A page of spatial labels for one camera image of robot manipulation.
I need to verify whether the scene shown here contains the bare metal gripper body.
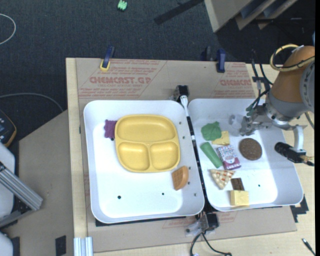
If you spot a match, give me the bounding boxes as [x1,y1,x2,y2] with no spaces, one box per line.
[239,104,300,137]

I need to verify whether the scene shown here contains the thin yellow cheese slice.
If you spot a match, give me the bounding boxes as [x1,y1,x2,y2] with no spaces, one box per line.
[211,130,231,146]

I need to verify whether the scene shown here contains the brown round biscuit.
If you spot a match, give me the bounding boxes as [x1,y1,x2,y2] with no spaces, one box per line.
[238,137,263,161]

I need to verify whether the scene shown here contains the green lettuce leaf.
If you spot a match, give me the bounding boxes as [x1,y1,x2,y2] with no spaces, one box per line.
[200,121,223,141]

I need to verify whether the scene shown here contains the small red and white carton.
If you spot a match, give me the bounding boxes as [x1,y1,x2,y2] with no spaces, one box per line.
[216,144,242,171]

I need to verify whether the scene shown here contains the green cucumber stick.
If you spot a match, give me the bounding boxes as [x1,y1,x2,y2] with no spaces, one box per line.
[199,141,224,169]

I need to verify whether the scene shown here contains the thin black and white rod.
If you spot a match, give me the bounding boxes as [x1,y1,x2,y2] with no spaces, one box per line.
[180,95,209,214]

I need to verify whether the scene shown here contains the pizza slice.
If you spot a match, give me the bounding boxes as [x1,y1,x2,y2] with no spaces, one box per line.
[209,168,236,190]

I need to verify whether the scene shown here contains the brown chocolate bar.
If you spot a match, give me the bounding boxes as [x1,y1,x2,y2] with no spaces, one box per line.
[230,177,245,192]

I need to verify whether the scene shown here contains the white plastic tray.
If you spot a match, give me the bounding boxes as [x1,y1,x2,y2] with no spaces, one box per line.
[187,98,305,212]
[83,99,206,224]

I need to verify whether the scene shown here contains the thick yellow cheese block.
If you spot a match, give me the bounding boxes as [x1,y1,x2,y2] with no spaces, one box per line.
[229,189,250,207]

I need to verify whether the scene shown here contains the orange waffle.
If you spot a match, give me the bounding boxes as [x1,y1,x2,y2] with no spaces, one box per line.
[171,165,190,191]

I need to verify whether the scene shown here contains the yellow divided plate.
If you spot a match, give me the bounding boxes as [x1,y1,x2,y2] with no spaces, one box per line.
[114,114,181,173]

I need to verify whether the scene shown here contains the brown cardboard board red print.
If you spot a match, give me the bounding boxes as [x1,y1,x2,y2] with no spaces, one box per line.
[74,57,298,253]

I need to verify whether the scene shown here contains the purple grapes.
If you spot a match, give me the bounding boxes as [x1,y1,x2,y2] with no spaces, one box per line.
[103,119,119,139]

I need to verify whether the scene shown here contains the black pen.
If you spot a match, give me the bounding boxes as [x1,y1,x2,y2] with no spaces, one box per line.
[301,238,316,256]

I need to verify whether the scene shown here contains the black cylinder on white bracket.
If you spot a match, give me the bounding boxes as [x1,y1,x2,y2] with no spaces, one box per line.
[274,124,308,164]

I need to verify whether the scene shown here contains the black block with thin wires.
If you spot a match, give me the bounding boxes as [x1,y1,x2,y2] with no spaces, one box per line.
[171,84,190,101]
[184,212,220,238]

